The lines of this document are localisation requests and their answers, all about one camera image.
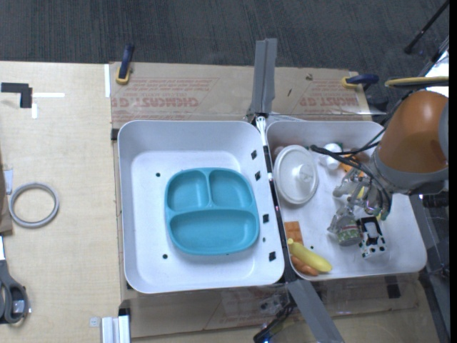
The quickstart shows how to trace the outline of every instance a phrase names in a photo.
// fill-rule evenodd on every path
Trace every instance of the robotic hand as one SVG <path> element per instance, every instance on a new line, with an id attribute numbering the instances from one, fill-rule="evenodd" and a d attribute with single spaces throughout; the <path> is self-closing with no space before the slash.
<path id="1" fill-rule="evenodd" d="M 344 159 L 351 168 L 333 196 L 348 198 L 328 228 L 340 245 L 358 243 L 363 257 L 380 254 L 386 243 L 378 221 L 386 220 L 393 194 L 435 194 L 443 189 L 448 179 L 448 111 L 446 96 L 415 91 L 393 113 L 367 164 Z"/>

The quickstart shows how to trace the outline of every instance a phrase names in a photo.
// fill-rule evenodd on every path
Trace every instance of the gray ring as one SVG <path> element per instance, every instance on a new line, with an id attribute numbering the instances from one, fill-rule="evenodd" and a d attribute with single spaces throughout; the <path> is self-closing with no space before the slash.
<path id="1" fill-rule="evenodd" d="M 14 202 L 16 202 L 16 199 L 19 195 L 24 193 L 25 191 L 28 191 L 30 189 L 43 189 L 44 191 L 48 192 L 53 200 L 54 200 L 54 209 L 51 211 L 51 213 L 45 217 L 44 219 L 37 221 L 37 222 L 28 222 L 24 221 L 23 219 L 20 219 L 16 213 L 14 212 Z M 45 183 L 39 183 L 39 182 L 32 182 L 32 183 L 25 183 L 22 184 L 20 187 L 16 188 L 13 193 L 11 193 L 11 198 L 9 199 L 9 212 L 11 213 L 11 217 L 13 217 L 13 220 L 22 227 L 26 227 L 29 229 L 36 229 L 38 227 L 42 227 L 46 224 L 48 224 L 57 214 L 57 211 L 59 210 L 59 198 L 57 197 L 56 191 L 54 191 L 49 185 Z"/>

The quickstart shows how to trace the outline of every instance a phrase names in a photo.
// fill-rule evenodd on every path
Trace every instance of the banana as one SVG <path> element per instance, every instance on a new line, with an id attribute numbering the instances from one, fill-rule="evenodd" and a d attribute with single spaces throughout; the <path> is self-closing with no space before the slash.
<path id="1" fill-rule="evenodd" d="M 320 272 L 331 271 L 332 266 L 327 259 L 307 249 L 304 245 L 296 243 L 293 239 L 287 239 L 287 245 L 289 252 L 300 259 L 303 263 L 317 269 Z"/>

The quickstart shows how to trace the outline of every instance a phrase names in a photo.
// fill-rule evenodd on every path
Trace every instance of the scissors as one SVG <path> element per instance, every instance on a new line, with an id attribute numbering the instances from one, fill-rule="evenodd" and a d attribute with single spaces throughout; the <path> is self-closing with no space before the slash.
<path id="1" fill-rule="evenodd" d="M 25 317 L 28 309 L 26 290 L 8 272 L 3 237 L 0 234 L 0 322 L 4 319 L 9 324 L 17 323 Z"/>

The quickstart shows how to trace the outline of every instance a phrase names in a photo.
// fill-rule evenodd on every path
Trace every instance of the blue divided plate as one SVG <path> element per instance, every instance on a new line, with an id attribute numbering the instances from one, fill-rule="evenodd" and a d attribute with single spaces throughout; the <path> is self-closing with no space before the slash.
<path id="1" fill-rule="evenodd" d="M 173 175 L 165 190 L 165 218 L 171 241 L 188 254 L 240 252 L 259 233 L 252 188 L 231 169 L 195 168 Z"/>

